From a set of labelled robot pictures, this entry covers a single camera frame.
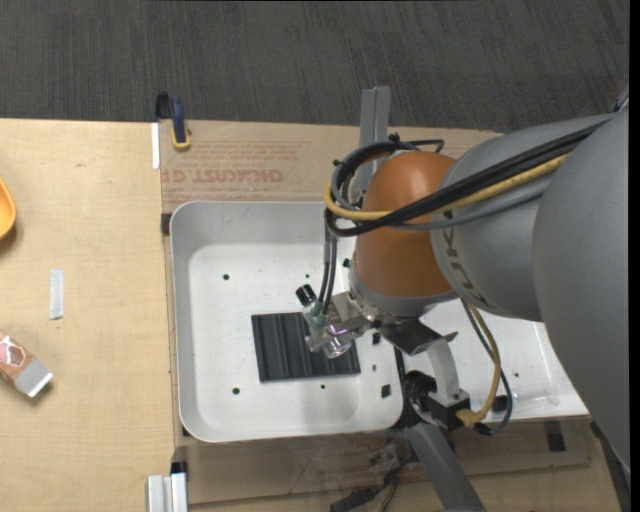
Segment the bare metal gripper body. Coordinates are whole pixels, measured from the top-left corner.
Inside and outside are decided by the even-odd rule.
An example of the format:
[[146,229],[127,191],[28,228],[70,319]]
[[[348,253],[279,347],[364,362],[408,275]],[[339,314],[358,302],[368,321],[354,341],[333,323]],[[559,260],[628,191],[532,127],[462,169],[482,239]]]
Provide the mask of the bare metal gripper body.
[[326,311],[325,333],[331,346],[348,346],[366,332],[378,329],[381,320],[377,310],[371,309],[352,292],[334,295]]

